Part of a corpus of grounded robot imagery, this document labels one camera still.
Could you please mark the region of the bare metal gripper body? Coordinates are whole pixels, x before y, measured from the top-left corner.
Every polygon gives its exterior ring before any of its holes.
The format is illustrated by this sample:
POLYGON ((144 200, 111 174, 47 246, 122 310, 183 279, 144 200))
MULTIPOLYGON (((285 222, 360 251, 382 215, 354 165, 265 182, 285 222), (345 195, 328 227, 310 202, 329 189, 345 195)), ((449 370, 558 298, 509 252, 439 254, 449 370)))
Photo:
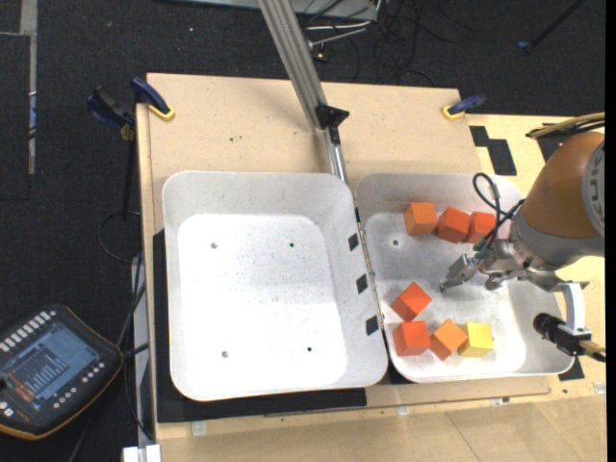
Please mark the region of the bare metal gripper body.
POLYGON ((544 291, 553 291, 562 283, 562 279, 553 270, 535 267, 536 264, 542 264, 542 261, 532 252, 528 253, 522 247, 523 252, 518 254, 517 249, 509 240, 495 240, 482 251, 483 259, 478 270, 487 277, 490 273, 505 273, 506 281, 526 281, 544 291))

